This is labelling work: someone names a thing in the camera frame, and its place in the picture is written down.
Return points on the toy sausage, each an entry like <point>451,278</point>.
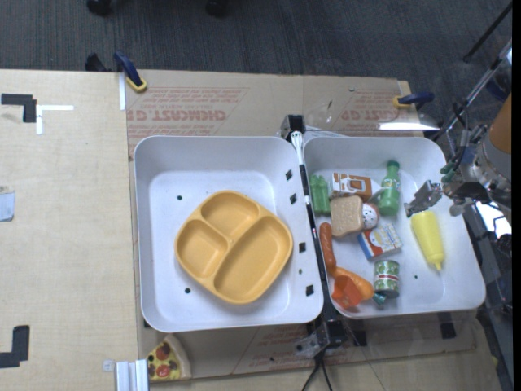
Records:
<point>327,247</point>

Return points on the white round toy red dots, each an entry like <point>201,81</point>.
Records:
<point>370,217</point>

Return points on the white plastic tray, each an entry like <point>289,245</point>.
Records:
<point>163,291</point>
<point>456,267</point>

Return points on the green small can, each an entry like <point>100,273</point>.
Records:
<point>386,277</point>

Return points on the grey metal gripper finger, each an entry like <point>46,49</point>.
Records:
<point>429,190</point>
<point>414,208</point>

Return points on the orange and white carton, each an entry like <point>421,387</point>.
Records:
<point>352,183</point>

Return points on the brown cardboard board red print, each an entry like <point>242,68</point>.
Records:
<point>244,108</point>

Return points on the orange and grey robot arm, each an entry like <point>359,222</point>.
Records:
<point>501,128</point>

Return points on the toy pizza slice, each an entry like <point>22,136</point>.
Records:
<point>165,365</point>

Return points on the toy bread slice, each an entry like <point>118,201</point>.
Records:
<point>346,216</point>

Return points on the light green toy bottle pack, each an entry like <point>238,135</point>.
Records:
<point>320,196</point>

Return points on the green plastic bottle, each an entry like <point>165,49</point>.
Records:
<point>390,198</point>

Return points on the yellow divided plate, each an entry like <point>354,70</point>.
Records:
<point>248,259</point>

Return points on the white red and blue carton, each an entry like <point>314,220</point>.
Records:
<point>380,240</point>

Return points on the thin black and white rod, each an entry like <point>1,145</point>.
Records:
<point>303,173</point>

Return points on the orange toy carrot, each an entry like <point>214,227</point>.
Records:
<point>362,284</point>

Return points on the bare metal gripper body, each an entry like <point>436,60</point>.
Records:
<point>474,190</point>

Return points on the yellow squeeze bottle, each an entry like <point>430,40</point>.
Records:
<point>428,236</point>

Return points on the orange cube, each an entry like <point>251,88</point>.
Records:
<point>346,293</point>

